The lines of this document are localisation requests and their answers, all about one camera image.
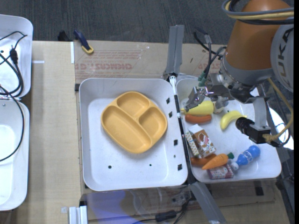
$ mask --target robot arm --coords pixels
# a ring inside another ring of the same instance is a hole
[[[199,105],[205,97],[215,101],[216,108],[230,100],[253,104],[255,122],[237,120],[237,128],[255,143],[268,142],[265,97],[251,92],[275,76],[293,92],[293,8],[281,0],[250,0],[242,12],[234,12],[239,0],[226,0],[222,7],[237,19],[217,74],[208,74],[203,86],[193,87],[186,111]]]

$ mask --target white plastic tray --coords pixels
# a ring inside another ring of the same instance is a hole
[[[132,154],[104,131],[105,107],[127,91],[138,91],[167,117],[167,130],[148,151]],[[184,147],[171,85],[162,79],[90,78],[79,88],[83,177],[95,191],[177,186],[187,179]]]
[[[178,99],[180,107],[184,107],[188,100],[188,96],[192,87],[198,86],[197,79],[182,79],[177,82]],[[257,91],[253,91],[252,95],[256,96]],[[232,152],[237,159],[238,155],[255,143],[248,139],[248,136],[242,134],[235,126],[235,122],[231,122],[228,127],[222,131],[220,128],[220,119],[227,112],[238,110],[240,113],[247,115],[248,119],[254,120],[254,108],[252,104],[242,104],[236,100],[230,101],[228,106],[220,114],[212,114],[212,121],[210,123],[200,125],[205,129],[210,140],[216,147],[216,154]],[[183,119],[184,131],[188,131],[188,127],[192,126]],[[233,182],[241,180],[267,179],[275,178],[281,172],[281,162],[277,154],[276,148],[269,144],[259,144],[261,155],[253,160],[247,166],[241,166],[233,178],[211,180],[206,170],[200,167],[192,167],[194,177],[204,183],[215,182]]]
[[[26,95],[31,86],[31,56],[33,26],[23,17],[0,14],[0,38],[12,32],[19,31],[27,35],[17,46],[19,69],[23,77],[24,89],[19,96]],[[9,51],[15,46],[20,33],[14,33],[0,40],[0,52],[9,57]],[[18,79],[12,69],[2,63],[0,58],[0,84],[8,91],[13,90]],[[0,211],[12,210],[22,204],[27,195],[28,185],[28,156],[29,156],[29,111],[19,102],[25,118],[24,136],[17,152],[5,161],[0,162]],[[2,100],[0,97],[0,159],[11,154],[17,147],[22,129],[21,112],[13,100]]]

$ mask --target yellow plate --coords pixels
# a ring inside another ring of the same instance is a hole
[[[106,133],[125,150],[139,154],[149,150],[167,129],[162,111],[146,96],[128,91],[102,112]]]

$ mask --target white strip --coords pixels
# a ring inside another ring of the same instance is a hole
[[[35,63],[35,64],[37,64],[37,63],[45,63],[45,61],[32,61],[32,63]]]
[[[74,55],[74,42],[71,42],[71,63],[75,63],[75,55]]]

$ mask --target toy carrot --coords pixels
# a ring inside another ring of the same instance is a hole
[[[209,162],[207,162],[201,169],[206,170],[206,169],[211,169],[215,167],[222,166],[224,164],[227,164],[228,159],[233,159],[234,155],[232,153],[229,154],[219,154],[213,159],[211,159]]]
[[[212,158],[216,157],[216,154],[211,154],[205,158],[190,158],[191,164],[194,166],[204,166],[207,162],[209,162]]]

